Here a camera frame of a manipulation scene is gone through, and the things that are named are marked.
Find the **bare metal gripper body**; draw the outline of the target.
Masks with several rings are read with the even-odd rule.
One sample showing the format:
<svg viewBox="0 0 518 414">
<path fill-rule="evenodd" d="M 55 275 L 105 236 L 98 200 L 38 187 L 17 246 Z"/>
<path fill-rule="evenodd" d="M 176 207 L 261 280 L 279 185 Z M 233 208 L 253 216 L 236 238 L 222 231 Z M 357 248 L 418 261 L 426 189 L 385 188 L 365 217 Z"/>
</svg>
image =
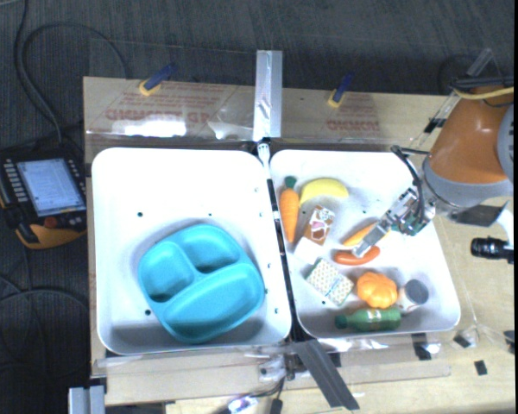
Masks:
<svg viewBox="0 0 518 414">
<path fill-rule="evenodd" d="M 409 187 L 386 210 L 379 221 L 384 233 L 418 235 L 435 217 L 435 203 L 422 188 Z"/>
</svg>

